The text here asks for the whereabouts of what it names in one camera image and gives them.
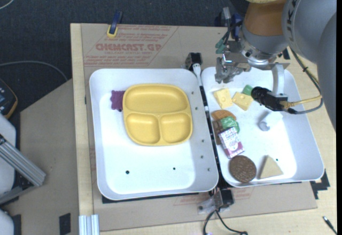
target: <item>brown cookie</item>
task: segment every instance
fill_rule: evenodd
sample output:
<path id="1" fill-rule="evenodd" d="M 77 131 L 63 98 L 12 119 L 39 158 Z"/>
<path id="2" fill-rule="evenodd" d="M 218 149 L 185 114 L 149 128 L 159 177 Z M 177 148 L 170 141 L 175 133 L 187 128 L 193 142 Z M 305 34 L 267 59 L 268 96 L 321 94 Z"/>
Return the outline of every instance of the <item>brown cookie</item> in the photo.
<path id="1" fill-rule="evenodd" d="M 241 183 L 248 183 L 257 175 L 254 162 L 244 155 L 237 155 L 230 160 L 229 171 Z"/>
<path id="2" fill-rule="evenodd" d="M 231 116 L 232 118 L 234 118 L 234 120 L 236 120 L 236 116 L 226 109 L 219 109 L 215 112 L 212 112 L 212 117 L 215 120 L 221 120 L 229 116 Z"/>

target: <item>yellow plate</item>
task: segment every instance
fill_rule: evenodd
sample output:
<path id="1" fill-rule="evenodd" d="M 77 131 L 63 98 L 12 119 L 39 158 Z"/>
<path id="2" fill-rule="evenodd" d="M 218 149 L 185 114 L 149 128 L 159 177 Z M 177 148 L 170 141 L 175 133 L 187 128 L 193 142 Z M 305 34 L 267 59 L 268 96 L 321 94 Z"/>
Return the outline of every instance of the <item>yellow plate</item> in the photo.
<path id="1" fill-rule="evenodd" d="M 176 145 L 192 134 L 189 100 L 177 86 L 133 85 L 125 91 L 122 106 L 127 134 L 138 144 Z"/>

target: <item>yellow sponge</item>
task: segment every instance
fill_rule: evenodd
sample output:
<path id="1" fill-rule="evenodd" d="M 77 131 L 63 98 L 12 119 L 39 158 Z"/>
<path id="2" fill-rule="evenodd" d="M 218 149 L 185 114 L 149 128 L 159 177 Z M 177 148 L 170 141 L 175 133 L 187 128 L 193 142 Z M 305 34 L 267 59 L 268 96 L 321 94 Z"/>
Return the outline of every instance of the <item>yellow sponge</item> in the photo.
<path id="1" fill-rule="evenodd" d="M 245 95 L 244 93 L 236 92 L 233 96 L 232 101 L 241 109 L 246 111 L 253 102 L 253 97 Z"/>
<path id="2" fill-rule="evenodd" d="M 228 88 L 215 91 L 214 97 L 216 98 L 217 103 L 219 103 L 221 109 L 228 108 L 233 105 Z"/>

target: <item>blue clamp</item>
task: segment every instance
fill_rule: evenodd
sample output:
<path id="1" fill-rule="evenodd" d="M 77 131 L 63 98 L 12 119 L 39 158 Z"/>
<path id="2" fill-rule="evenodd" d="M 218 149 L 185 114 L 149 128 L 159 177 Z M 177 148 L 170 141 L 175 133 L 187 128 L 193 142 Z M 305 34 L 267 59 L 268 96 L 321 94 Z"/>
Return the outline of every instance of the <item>blue clamp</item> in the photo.
<path id="1" fill-rule="evenodd" d="M 115 38 L 116 33 L 118 32 L 117 25 L 121 23 L 121 18 L 122 18 L 122 12 L 121 11 L 116 11 L 113 22 L 111 25 L 109 25 L 108 30 L 107 30 L 107 37 L 109 38 Z"/>

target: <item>white tray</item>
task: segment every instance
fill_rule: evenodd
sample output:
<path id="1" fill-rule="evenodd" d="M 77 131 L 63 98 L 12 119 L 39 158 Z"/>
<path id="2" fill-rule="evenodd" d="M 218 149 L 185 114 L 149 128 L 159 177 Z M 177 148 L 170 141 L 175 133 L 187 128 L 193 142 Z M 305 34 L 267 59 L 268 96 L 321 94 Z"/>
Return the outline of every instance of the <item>white tray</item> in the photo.
<path id="1" fill-rule="evenodd" d="M 142 146 L 126 133 L 122 112 L 111 109 L 111 91 L 135 84 L 181 88 L 191 107 L 193 132 L 172 146 Z M 97 183 L 111 200 L 206 192 L 219 179 L 198 81 L 185 69 L 100 69 L 90 77 Z"/>
<path id="2" fill-rule="evenodd" d="M 228 88 L 231 96 L 235 92 L 242 92 L 246 85 L 260 86 L 272 90 L 273 76 L 271 71 L 252 68 L 250 72 L 243 72 L 234 77 L 234 81 L 218 84 L 215 81 L 215 67 L 209 67 L 202 72 L 201 78 L 205 89 L 210 112 L 221 109 L 213 92 Z M 293 76 L 285 70 L 284 93 L 289 101 L 299 101 L 300 96 Z M 302 105 L 294 109 L 303 111 Z M 256 186 L 277 183 L 313 181 L 322 177 L 324 166 L 317 143 L 313 136 L 306 114 L 289 114 L 282 112 L 283 119 L 269 131 L 262 131 L 258 123 L 270 112 L 269 109 L 253 101 L 247 111 L 237 105 L 227 110 L 234 113 L 240 127 L 238 134 L 245 149 L 241 155 L 249 157 L 256 165 L 257 176 L 249 183 L 241 183 L 234 179 L 228 169 L 229 159 L 223 148 L 218 145 L 217 153 L 223 178 L 232 186 Z M 258 179 L 265 155 L 270 155 L 280 166 L 283 174 L 264 179 Z"/>

